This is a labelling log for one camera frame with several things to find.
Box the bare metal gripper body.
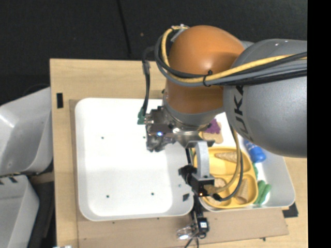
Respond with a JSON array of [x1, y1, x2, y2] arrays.
[[144, 106, 210, 153]]

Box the white plastic tray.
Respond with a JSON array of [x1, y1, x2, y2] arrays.
[[74, 97, 195, 222], [192, 112, 296, 213]]

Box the purple grapes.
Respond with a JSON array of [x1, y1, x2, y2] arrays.
[[205, 118, 223, 135]]

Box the beige biscuit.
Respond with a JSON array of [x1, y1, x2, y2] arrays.
[[201, 130, 224, 145]]

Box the pale wood board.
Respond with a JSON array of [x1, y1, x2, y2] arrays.
[[49, 58, 308, 248]]

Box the yellow divided plate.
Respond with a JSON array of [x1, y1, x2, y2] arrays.
[[193, 146, 260, 210]]

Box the beige waffle cone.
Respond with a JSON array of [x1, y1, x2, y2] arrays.
[[235, 178, 249, 204], [214, 151, 238, 163]]

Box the tan bread piece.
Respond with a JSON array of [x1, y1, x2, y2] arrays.
[[206, 177, 228, 194]]

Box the blue bottle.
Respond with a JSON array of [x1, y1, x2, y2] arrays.
[[243, 138, 267, 163]]

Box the green pea pod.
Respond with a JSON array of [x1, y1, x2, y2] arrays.
[[253, 179, 272, 206]]

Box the black block with wires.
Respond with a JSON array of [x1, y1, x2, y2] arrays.
[[197, 217, 210, 234]]

